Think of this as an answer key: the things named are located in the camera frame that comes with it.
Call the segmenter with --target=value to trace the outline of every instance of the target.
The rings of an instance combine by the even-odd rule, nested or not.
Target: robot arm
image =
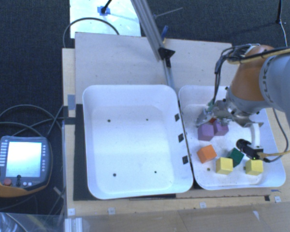
[[[219,81],[216,81],[214,98],[199,115],[197,126],[214,117],[222,124],[235,121],[243,127],[251,127],[255,123],[249,117],[266,107],[285,112],[290,126],[290,47],[273,49],[266,45],[253,46],[245,52],[245,57],[236,56],[236,51],[240,50],[235,47],[221,55],[218,61],[220,68],[221,60],[233,61],[238,57],[240,62],[226,98],[215,101],[219,86]],[[216,66],[216,80],[217,73],[220,75],[220,69]]]
[[[247,55],[271,49],[256,46]],[[285,112],[290,127],[290,53],[241,64],[228,95],[242,113],[253,114],[265,107]]]

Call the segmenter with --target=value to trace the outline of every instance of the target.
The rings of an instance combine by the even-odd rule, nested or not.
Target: white tray
[[[114,199],[191,188],[187,146],[179,141],[184,132],[177,96],[170,87],[90,86],[83,108],[92,195]]]
[[[187,134],[187,142],[191,154],[194,177],[197,183],[204,189],[235,189],[256,187],[279,187],[283,185],[286,174],[281,160],[271,163],[263,163],[263,173],[252,176],[245,173],[244,166],[248,157],[244,156],[241,163],[233,169],[229,175],[216,173],[216,160],[226,157],[228,152],[236,147],[236,141],[240,138],[251,142],[249,128],[242,128],[237,123],[229,125],[229,132],[225,136],[216,136],[210,142],[199,141],[196,127],[196,119],[205,105],[212,99],[214,87],[211,86],[184,86],[179,91],[182,117]],[[224,87],[219,88],[217,100],[225,98]],[[277,147],[265,109],[258,115],[251,117],[252,121],[264,122],[260,127],[261,146],[265,153],[277,153]],[[217,157],[212,161],[202,164],[197,156],[197,151],[211,144],[217,152]]]

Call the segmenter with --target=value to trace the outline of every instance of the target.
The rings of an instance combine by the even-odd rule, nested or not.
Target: hole in bin
[[[183,164],[187,164],[189,162],[188,156],[183,157]]]
[[[176,114],[175,115],[175,121],[178,121],[179,120],[179,114]]]
[[[180,135],[178,136],[178,141],[181,142],[181,141],[183,141],[183,140],[184,140],[184,135],[183,135],[183,134],[180,134]]]

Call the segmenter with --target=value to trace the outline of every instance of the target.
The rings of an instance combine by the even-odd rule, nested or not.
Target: wooden table
[[[99,58],[104,47],[111,53],[113,50],[118,51],[118,48],[112,48],[112,40],[124,40],[127,42],[126,36],[117,35],[99,35],[91,34],[90,37],[93,46],[93,58]],[[148,42],[144,38],[130,37],[130,44],[137,44],[135,47],[123,47],[126,51],[125,58],[131,58],[135,65],[142,65],[138,62],[138,58],[134,59],[133,51],[142,49],[143,53],[149,58],[152,57],[152,66],[142,66],[138,69],[138,74],[143,77],[143,80],[148,80],[152,84],[151,73],[155,73],[159,78],[155,79],[157,84],[164,82],[163,70],[157,70],[157,63],[154,55],[150,53],[151,49]],[[175,50],[176,53],[172,57],[172,68],[175,80],[176,91],[184,85],[213,85],[214,74],[213,69],[221,51],[230,47],[228,43],[210,43],[198,41],[185,41],[185,40],[170,40],[167,39],[166,47]],[[112,66],[94,66],[91,67],[98,75],[93,78],[93,84],[121,84],[118,79],[112,80],[103,78],[105,73],[112,69]],[[129,66],[123,66],[125,70],[117,71],[118,68],[113,68],[113,76],[120,76],[123,73],[129,72]],[[224,64],[222,69],[221,85],[227,86],[235,74],[236,66]],[[63,49],[62,50],[62,70],[63,70],[63,97],[64,105],[68,106],[68,96],[75,95],[75,50]],[[122,83],[133,83],[133,75],[135,73],[128,73],[129,80],[126,82],[123,76]],[[275,121],[271,109],[268,111],[268,117],[275,137],[275,141],[279,151],[285,147],[284,138],[280,129]],[[288,138],[290,139],[290,130],[283,113],[278,112],[281,124],[283,125]],[[69,110],[69,116],[74,117],[75,111]],[[244,207],[245,205],[264,205],[275,204],[275,196],[279,196],[283,203],[290,202],[290,154],[282,158],[283,165],[286,171],[286,182],[279,188],[246,188],[246,189],[233,189],[233,190],[217,190],[207,191],[203,189],[194,189],[186,193],[177,194],[173,199],[152,199],[152,200],[136,200],[136,199],[118,199],[118,200],[98,200],[98,201],[74,201],[73,200],[73,164],[74,164],[74,129],[75,125],[65,125],[64,131],[64,163],[65,163],[65,183],[67,187],[66,192],[66,205],[67,216],[97,216],[107,215],[109,208],[115,208],[116,214],[135,214],[135,213],[153,213],[157,212],[175,212],[188,209],[200,209],[204,204],[207,208],[214,207]],[[269,196],[270,200],[266,201],[265,196]]]

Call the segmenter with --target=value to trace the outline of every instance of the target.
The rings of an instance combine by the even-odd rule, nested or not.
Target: black cable
[[[12,217],[10,214],[7,214],[6,215],[12,219],[24,232],[29,232],[28,230],[26,230],[26,228],[14,217]]]
[[[6,206],[6,207],[3,207],[3,208],[0,208],[0,211],[6,210],[6,209],[10,209],[10,208],[13,208],[13,207],[15,207],[15,206],[18,206],[18,205],[20,205],[20,204],[22,204],[22,203],[24,203],[24,202],[27,202],[28,200],[32,199],[33,196],[30,196],[30,197],[26,198],[25,200],[23,200],[23,201],[21,201],[21,202],[18,202],[18,203],[15,203],[15,204],[12,204],[12,205],[10,205],[10,206]]]
[[[288,138],[287,138],[287,135],[286,135],[284,129],[282,128],[282,126],[281,126],[281,124],[280,124],[280,121],[279,121],[279,119],[278,119],[278,116],[277,116],[276,110],[275,110],[274,108],[273,108],[273,112],[274,112],[274,116],[275,116],[275,119],[276,119],[276,121],[277,121],[277,124],[278,124],[278,126],[279,126],[279,128],[280,128],[282,134],[284,135],[285,140],[286,140],[286,147],[285,147],[285,150],[284,150],[284,152],[286,152],[287,149],[288,149],[288,147],[289,147],[289,141],[288,141]],[[274,158],[273,160],[269,160],[268,158],[265,158],[265,160],[266,160],[266,162],[273,162],[273,161],[276,161],[276,160],[280,159],[282,156],[283,156],[283,155],[278,156],[278,157]]]
[[[43,137],[42,134],[40,134],[36,129],[34,129],[32,126],[28,126],[26,124],[22,124],[19,122],[11,122],[11,121],[6,121],[6,122],[0,122],[0,125],[14,125],[14,126],[19,126],[19,127],[25,127],[23,130],[31,130],[35,134],[37,134],[39,137]]]
[[[5,113],[7,113],[8,111],[11,111],[11,110],[13,110],[13,109],[15,109],[15,108],[20,108],[20,107],[22,107],[22,108],[23,108],[23,107],[28,107],[28,108],[38,109],[38,110],[44,112],[44,113],[47,114],[49,117],[51,117],[52,119],[55,120],[55,117],[54,117],[50,112],[48,112],[47,110],[45,110],[45,109],[43,109],[43,108],[41,108],[41,107],[39,107],[39,106],[31,105],[31,104],[22,104],[22,105],[12,106],[12,107],[10,107],[10,108],[4,110],[4,111],[0,114],[0,118],[1,118]],[[57,123],[57,125],[59,126],[59,128],[61,128],[61,127],[60,127],[60,124],[58,123],[58,121],[55,120],[55,123]]]
[[[54,212],[54,216],[59,216],[59,212],[61,212],[63,209],[63,206],[61,206],[57,211]]]
[[[281,11],[282,11],[282,2],[283,0],[279,0],[278,11],[277,11],[277,24],[281,24]]]
[[[109,23],[109,22],[107,22],[107,21],[104,21],[104,20],[102,20],[102,19],[99,19],[99,18],[95,18],[95,17],[84,17],[84,18],[77,19],[77,20],[71,22],[71,23],[66,27],[66,29],[64,30],[64,33],[63,33],[63,36],[62,36],[62,44],[63,44],[63,47],[64,47],[64,48],[67,48],[67,47],[66,47],[66,43],[65,43],[65,36],[66,36],[66,33],[67,33],[68,29],[69,29],[69,28],[70,28],[74,23],[77,23],[77,22],[79,22],[79,21],[84,21],[84,20],[95,20],[95,21],[101,21],[101,22],[103,22],[103,23],[109,25],[109,26],[110,26],[110,27],[111,27],[111,28],[116,32],[116,34],[119,35],[119,32],[117,31],[117,29],[116,29],[116,28],[115,28],[111,23]]]
[[[224,63],[225,60],[226,60],[226,55],[221,55],[219,60],[216,63],[216,67],[215,67],[215,90],[214,90],[214,97],[211,101],[212,104],[215,104],[215,101],[216,101],[216,96],[217,96],[219,84],[220,84],[221,67],[222,67],[222,64]]]
[[[54,121],[53,121],[52,125],[50,126],[50,128],[49,128],[49,130],[48,130],[48,133],[47,133],[47,135],[46,135],[46,138],[49,137],[49,134],[50,134],[50,132],[52,131],[52,129],[53,129],[53,127],[54,127],[54,125],[55,125],[55,123],[56,123],[56,121],[57,121],[57,119],[58,119],[58,117],[59,117],[59,114],[60,114],[60,112],[61,112],[62,109],[63,109],[63,105],[62,105],[62,106],[60,107],[60,109],[58,110],[58,112],[57,112],[57,114],[56,114],[56,116],[55,116],[55,118],[54,118]]]
[[[56,205],[57,205],[57,203],[59,202],[59,200],[62,198],[62,195],[65,193],[65,191],[66,191],[66,187],[64,187],[63,190],[62,190],[62,192],[59,194],[59,197],[58,197],[57,200],[55,201],[55,203],[54,203],[52,209],[50,210],[50,212],[48,213],[48,215],[47,215],[47,217],[46,217],[46,219],[45,219],[43,225],[45,225],[45,224],[49,221],[49,219],[50,219],[50,217],[51,217],[51,214],[52,214],[54,208],[56,207]]]
[[[40,121],[40,122],[38,122],[38,123],[35,123],[35,124],[33,124],[33,125],[30,125],[30,127],[39,126],[39,125],[44,124],[44,123],[47,123],[47,122],[49,122],[49,121],[53,121],[53,119],[52,119],[52,118],[49,118],[49,119],[46,119],[46,120]],[[15,134],[13,134],[12,136],[17,136],[18,134],[21,134],[22,132],[24,132],[24,131],[26,131],[26,130],[27,130],[26,128],[25,128],[25,129],[22,129],[22,130],[16,132]]]
[[[242,60],[252,59],[252,58],[256,58],[256,57],[263,57],[264,55],[268,55],[268,54],[279,52],[279,51],[286,50],[286,49],[290,49],[290,46],[278,47],[278,48],[275,48],[272,50],[267,50],[267,51],[264,51],[261,53],[253,54],[253,55],[250,55],[248,57],[241,57],[241,56],[232,55],[231,57],[227,57],[227,59],[230,61],[232,61],[232,60],[233,61],[242,61]]]
[[[38,205],[38,200],[37,197],[35,195],[34,196],[34,203],[35,203],[35,214],[39,214],[39,205]]]

